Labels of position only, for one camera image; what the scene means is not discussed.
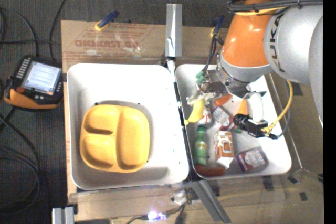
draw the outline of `black connector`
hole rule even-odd
[[[249,115],[236,114],[233,118],[233,122],[236,126],[253,137],[259,138],[266,136],[266,132],[261,129],[268,126],[268,122],[265,120],[255,122]]]

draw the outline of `toy banana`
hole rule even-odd
[[[193,103],[193,111],[191,112],[189,119],[184,120],[184,124],[188,125],[190,122],[198,122],[203,116],[204,108],[205,105],[203,99],[195,101]]]

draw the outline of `yellow plate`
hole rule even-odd
[[[84,115],[79,143],[80,155],[88,166],[109,172],[136,172],[148,160],[148,119],[128,106],[95,105]]]

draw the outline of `green bottle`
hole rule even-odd
[[[206,166],[208,146],[205,142],[205,128],[199,126],[197,128],[197,138],[194,144],[193,160],[195,164]]]

